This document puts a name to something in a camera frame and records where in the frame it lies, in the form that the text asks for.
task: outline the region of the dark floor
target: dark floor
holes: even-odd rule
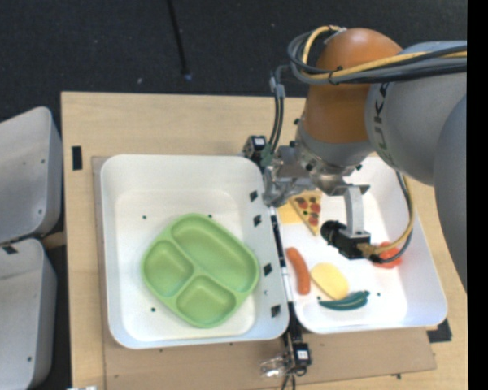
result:
[[[64,90],[267,96],[289,41],[322,24],[374,28],[403,47],[468,33],[468,0],[173,1],[192,80],[181,74],[166,0],[0,0],[0,121],[43,105],[60,128]],[[69,385],[64,253],[50,255],[63,287],[44,390]]]

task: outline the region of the toy pizza slice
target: toy pizza slice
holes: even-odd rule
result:
[[[300,219],[315,236],[318,235],[320,226],[321,198],[320,191],[306,191],[293,195],[288,200]]]

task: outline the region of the yellow oval toy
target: yellow oval toy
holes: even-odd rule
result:
[[[333,299],[343,299],[349,293],[349,282],[334,264],[318,263],[311,269],[311,278]]]

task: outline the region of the divided green plate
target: divided green plate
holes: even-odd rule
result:
[[[195,327],[221,325],[253,292],[259,262],[213,219],[186,214],[168,225],[142,259],[146,286]]]

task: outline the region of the white container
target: white container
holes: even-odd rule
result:
[[[120,344],[144,349],[269,340],[287,328],[271,214],[261,201],[264,184],[254,163],[233,156],[120,155],[103,164],[100,180],[108,326]],[[254,292],[225,323],[209,329],[171,312],[144,285],[140,269],[146,247],[188,213],[211,215],[255,253],[261,267]]]
[[[52,362],[56,274],[38,240],[0,248],[0,390],[35,387]]]
[[[50,111],[0,123],[0,244],[46,234],[61,209],[62,144]]]
[[[49,110],[0,123],[0,390],[36,386],[50,370],[56,275],[41,242],[29,237],[57,223],[62,173]]]
[[[379,158],[367,158],[360,171],[347,178],[352,184],[370,184],[363,195],[364,229],[371,242],[394,241],[407,227],[407,205],[394,170]],[[346,223],[343,197],[322,196],[321,222]],[[329,299],[312,282],[308,295],[296,292],[296,276],[288,262],[294,308],[300,323],[320,334],[370,331],[398,327],[438,325],[447,316],[447,300],[419,217],[402,263],[392,269],[374,266],[369,260],[349,260],[321,236],[313,236],[302,224],[281,224],[283,245],[296,247],[311,270],[320,262],[334,264],[347,278],[351,292],[368,290],[368,304],[348,311],[329,310],[318,304],[318,297]]]

